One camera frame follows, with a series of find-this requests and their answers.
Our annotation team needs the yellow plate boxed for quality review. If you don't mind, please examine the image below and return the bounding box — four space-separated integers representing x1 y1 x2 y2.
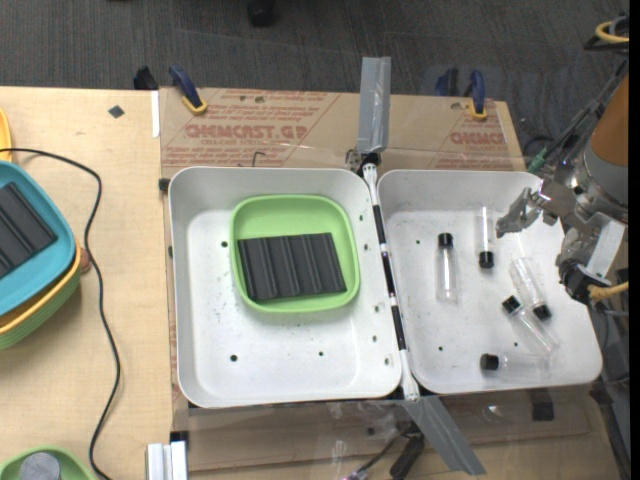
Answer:
0 241 83 337
0 107 13 163

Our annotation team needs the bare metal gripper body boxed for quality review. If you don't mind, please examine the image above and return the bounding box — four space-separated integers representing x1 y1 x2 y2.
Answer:
538 161 628 233

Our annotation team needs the black chair caster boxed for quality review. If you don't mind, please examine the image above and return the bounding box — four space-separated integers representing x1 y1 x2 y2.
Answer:
246 0 277 28

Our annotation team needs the brown cardboard board red print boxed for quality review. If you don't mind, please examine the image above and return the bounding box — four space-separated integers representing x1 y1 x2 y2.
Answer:
158 86 607 472

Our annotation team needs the black ribbed rack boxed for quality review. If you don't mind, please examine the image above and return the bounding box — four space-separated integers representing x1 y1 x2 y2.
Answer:
0 182 59 280
236 232 349 303

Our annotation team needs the white plastic tray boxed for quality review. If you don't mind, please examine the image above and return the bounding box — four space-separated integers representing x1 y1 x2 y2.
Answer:
167 165 404 410
375 168 604 397

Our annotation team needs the black cylinder on white bracket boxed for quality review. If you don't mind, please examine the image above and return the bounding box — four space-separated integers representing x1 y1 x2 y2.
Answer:
556 217 626 305

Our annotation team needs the thin black and white rod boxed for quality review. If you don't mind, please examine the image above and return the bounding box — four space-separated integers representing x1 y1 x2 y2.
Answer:
361 163 421 402

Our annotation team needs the clear vial with black cap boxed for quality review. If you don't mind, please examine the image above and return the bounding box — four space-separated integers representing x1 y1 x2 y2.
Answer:
501 294 562 355
479 352 552 383
474 206 497 270
508 257 553 322
436 232 459 304

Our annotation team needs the grey cylinder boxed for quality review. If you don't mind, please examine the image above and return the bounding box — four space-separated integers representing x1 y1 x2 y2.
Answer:
18 451 63 480

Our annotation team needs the blue plate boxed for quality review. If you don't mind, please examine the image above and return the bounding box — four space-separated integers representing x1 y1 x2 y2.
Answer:
0 159 77 318

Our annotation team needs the green plate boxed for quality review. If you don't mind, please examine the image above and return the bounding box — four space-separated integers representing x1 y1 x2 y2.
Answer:
0 267 84 353
229 193 362 315
0 444 98 480

